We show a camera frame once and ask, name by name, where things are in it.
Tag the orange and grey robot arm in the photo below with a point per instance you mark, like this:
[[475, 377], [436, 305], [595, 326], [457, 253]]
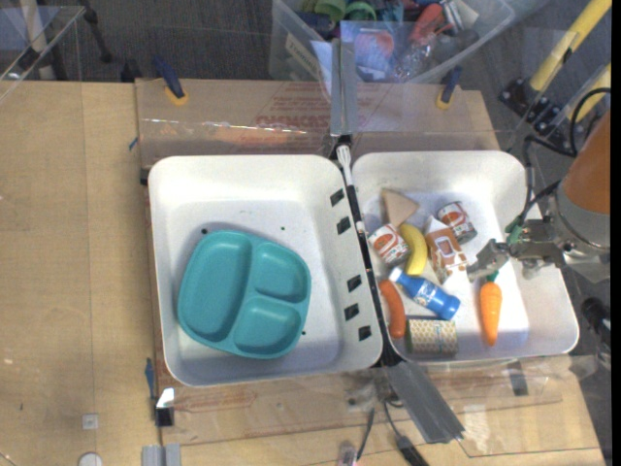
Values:
[[589, 177]]

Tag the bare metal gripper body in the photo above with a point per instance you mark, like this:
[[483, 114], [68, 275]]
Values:
[[538, 243]]

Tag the orange sausage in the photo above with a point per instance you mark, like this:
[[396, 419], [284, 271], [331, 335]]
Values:
[[394, 309]]

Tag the orange carrot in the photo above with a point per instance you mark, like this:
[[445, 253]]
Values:
[[490, 311]]

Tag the black cylinder on white bracket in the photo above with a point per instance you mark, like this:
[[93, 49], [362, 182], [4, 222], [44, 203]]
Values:
[[594, 316]]

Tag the tan bread slice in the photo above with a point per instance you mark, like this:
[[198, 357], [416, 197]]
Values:
[[397, 207]]

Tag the yellow banana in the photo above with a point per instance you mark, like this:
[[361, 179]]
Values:
[[417, 253]]

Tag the blue bottle with white cap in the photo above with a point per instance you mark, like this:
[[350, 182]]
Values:
[[429, 295]]

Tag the teal divided plate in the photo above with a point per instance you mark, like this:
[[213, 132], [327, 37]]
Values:
[[242, 294]]

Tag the red and white can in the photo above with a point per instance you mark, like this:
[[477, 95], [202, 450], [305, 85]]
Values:
[[388, 244], [457, 221]]

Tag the orange and white carton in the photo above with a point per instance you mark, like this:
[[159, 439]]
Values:
[[446, 253]]

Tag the white plastic tray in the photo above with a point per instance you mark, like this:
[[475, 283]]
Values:
[[485, 177], [252, 182]]

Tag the brown cardboard board red print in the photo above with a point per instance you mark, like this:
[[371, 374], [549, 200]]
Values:
[[233, 114]]

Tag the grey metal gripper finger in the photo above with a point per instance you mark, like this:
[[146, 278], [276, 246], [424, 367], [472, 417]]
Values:
[[490, 256], [531, 270]]

